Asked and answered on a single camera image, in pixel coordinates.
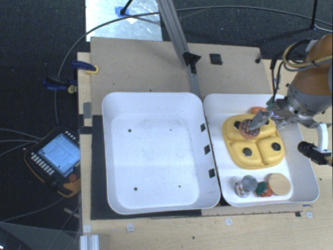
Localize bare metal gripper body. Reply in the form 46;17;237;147
270;97;325;130

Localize brown doughnut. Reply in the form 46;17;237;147
239;119;261;141

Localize white plastic tray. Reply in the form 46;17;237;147
202;93;321;208
101;92;222;216

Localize yellow divided plate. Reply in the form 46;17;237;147
221;113;286;170

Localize small can with grey lid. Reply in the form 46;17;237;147
234;174;259;198

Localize tan round biscuit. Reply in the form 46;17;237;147
267;173;291;196

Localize red and green strawberry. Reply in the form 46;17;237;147
254;181;274;198

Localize black block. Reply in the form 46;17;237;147
209;53;223;66

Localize brown cardboard board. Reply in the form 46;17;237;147
89;36;304;220

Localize black cylinder on white bracket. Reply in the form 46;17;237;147
297;122;333;166

